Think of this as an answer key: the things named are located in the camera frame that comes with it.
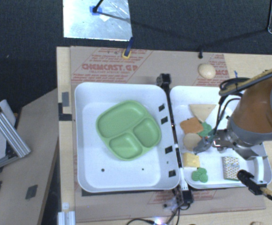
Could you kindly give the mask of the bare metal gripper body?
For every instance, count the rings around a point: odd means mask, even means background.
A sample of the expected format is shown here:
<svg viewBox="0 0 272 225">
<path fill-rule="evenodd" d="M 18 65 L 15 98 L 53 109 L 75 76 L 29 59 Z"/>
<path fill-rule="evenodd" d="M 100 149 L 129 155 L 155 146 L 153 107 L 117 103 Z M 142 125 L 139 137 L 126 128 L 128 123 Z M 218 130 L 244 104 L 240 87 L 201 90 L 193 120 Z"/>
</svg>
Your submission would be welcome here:
<svg viewBox="0 0 272 225">
<path fill-rule="evenodd" d="M 217 149 L 218 152 L 224 152 L 227 149 L 234 149 L 236 146 L 236 142 L 232 139 L 230 131 L 225 128 L 221 130 L 217 130 L 214 134 L 214 148 Z"/>
</svg>

